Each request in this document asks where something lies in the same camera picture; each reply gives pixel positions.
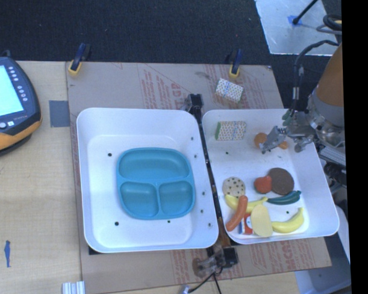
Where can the red toy tomato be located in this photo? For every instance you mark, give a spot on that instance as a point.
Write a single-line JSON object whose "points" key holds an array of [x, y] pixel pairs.
{"points": [[263, 185]]}

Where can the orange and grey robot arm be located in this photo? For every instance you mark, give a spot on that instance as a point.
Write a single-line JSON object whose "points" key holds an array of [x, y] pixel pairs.
{"points": [[331, 87]]}

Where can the pale yellow oval potato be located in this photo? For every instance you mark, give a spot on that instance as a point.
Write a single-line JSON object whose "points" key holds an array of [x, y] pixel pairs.
{"points": [[261, 221]]}

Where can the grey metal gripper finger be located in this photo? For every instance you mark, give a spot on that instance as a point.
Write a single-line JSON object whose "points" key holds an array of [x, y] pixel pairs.
{"points": [[273, 138], [304, 141]]}

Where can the tan chocolate chip biscuit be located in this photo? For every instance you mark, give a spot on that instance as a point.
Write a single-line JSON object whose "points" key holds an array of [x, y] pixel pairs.
{"points": [[233, 187]]}

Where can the brown cardboard board red print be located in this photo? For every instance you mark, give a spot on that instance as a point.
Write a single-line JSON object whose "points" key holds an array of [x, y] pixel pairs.
{"points": [[115, 85]]}

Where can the red and white carton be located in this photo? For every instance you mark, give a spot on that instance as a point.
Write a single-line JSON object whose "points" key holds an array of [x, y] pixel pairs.
{"points": [[248, 226]]}

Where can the thin black and white rod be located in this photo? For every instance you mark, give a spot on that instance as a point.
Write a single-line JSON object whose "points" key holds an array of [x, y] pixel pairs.
{"points": [[206, 160]]}

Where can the green toy pepper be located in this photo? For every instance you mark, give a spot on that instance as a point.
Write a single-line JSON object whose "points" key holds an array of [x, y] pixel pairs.
{"points": [[285, 198]]}

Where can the orange sausage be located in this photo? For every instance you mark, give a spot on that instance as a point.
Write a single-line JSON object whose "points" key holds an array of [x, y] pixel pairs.
{"points": [[241, 206]]}

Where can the brown round biscuit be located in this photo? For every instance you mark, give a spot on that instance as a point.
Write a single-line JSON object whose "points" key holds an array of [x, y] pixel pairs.
{"points": [[281, 180]]}

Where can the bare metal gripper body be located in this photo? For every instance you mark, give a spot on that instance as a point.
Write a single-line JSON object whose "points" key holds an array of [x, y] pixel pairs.
{"points": [[306, 125]]}

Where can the white patterned carton green side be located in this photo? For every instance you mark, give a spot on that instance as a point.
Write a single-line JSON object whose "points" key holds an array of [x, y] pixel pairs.
{"points": [[231, 130]]}

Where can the blue divided plate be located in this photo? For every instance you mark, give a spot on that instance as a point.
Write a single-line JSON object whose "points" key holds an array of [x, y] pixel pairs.
{"points": [[154, 165]]}

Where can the yellow banana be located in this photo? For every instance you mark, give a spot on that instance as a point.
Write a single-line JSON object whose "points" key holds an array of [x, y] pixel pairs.
{"points": [[290, 224], [232, 201]]}

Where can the orange toy food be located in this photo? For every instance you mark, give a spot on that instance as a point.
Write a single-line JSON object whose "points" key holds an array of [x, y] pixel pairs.
{"points": [[259, 139]]}

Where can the white plastic tray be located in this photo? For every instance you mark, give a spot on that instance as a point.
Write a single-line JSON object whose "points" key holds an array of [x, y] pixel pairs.
{"points": [[311, 181], [107, 188]]}

